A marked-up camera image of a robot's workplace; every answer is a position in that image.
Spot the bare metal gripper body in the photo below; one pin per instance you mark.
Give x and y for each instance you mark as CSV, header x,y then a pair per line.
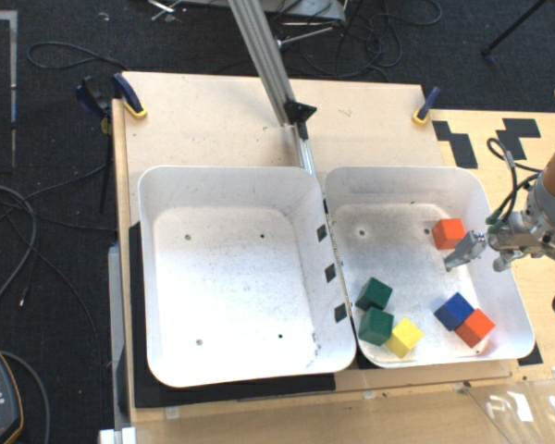
x,y
532,238

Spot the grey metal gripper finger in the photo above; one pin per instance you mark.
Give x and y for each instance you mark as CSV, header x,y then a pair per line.
x,y
467,248
505,261

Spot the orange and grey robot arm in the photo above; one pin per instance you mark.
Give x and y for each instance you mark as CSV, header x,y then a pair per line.
x,y
554,188

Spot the orange cube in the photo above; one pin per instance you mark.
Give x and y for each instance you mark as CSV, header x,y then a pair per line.
x,y
447,233
475,327

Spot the blue cube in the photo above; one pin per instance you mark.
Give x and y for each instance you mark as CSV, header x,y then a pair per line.
x,y
453,310

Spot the white plastic tray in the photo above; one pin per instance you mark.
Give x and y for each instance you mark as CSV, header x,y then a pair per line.
x,y
398,257
236,285

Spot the green cube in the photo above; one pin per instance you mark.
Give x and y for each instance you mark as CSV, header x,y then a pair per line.
x,y
374,293
375,326

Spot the yellow cube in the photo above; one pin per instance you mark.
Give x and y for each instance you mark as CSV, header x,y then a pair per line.
x,y
404,336

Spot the pale wood board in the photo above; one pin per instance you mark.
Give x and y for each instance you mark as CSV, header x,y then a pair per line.
x,y
213,123

